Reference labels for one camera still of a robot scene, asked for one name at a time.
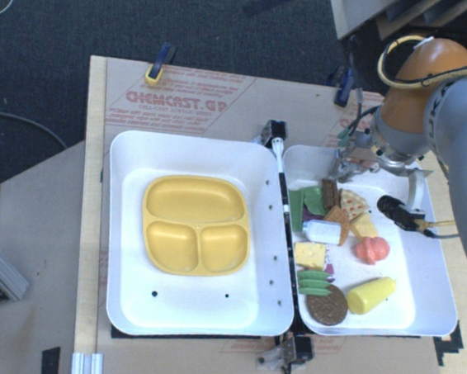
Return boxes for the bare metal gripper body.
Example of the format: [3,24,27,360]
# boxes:
[344,143,426,178]

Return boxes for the brown chocolate bar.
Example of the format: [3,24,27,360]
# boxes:
[318,178,344,211]

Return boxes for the pizza slice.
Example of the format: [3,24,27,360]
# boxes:
[337,187,372,223]

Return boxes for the green lettuce leaf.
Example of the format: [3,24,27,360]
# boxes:
[284,182,331,236]

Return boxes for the orange waffle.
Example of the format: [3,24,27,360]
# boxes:
[319,204,355,249]

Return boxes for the yellow cheese wedge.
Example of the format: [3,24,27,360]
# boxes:
[347,211,382,242]

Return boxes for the thin black and white rod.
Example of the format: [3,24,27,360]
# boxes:
[251,136,320,340]

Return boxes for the white bottle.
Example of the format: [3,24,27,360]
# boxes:
[300,217,344,247]

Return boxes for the yellow cheese block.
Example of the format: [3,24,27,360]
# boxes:
[291,239,329,272]

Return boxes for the white plastic tray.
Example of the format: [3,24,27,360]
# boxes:
[263,142,467,351]
[90,127,313,353]

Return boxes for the green pea pods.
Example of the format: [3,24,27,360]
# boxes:
[294,267,334,299]

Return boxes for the yellow mustard bottle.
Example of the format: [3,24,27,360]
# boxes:
[344,272,399,320]

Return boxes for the brown cardboard board red print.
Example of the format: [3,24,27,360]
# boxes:
[72,57,467,374]

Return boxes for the brown round biscuit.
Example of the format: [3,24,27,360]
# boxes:
[302,281,351,329]

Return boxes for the yellow divided plate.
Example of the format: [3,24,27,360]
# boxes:
[134,169,258,284]

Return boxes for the black cylinder on white bracket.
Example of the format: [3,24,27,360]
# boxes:
[374,163,434,234]

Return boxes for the black block with thin wires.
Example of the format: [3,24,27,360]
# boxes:
[257,117,290,149]
[271,331,318,367]

